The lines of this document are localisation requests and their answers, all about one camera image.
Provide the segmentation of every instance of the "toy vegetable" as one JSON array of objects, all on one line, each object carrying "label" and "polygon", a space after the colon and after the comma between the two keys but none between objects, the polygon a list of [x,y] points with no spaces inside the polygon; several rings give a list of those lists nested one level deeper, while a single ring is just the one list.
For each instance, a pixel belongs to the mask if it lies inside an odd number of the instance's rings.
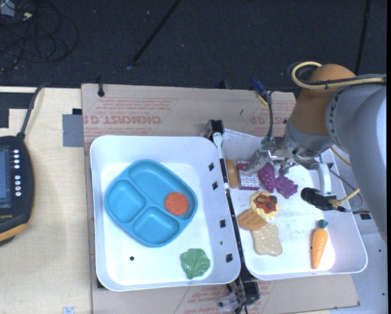
[{"label": "toy vegetable", "polygon": [[324,253],[329,234],[325,227],[328,225],[327,221],[319,220],[319,228],[317,228],[312,236],[312,267],[317,269],[320,259]]}]

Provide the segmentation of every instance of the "divided blue plate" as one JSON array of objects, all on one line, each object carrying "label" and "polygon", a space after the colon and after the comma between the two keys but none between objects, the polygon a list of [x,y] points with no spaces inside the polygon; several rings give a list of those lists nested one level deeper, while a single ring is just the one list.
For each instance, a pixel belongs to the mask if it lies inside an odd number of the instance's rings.
[{"label": "divided blue plate", "polygon": [[[176,216],[166,210],[164,200],[172,192],[187,197],[185,214]],[[105,194],[108,215],[147,247],[162,247],[173,241],[192,220],[197,207],[193,190],[154,160],[139,160],[128,166]]]}]

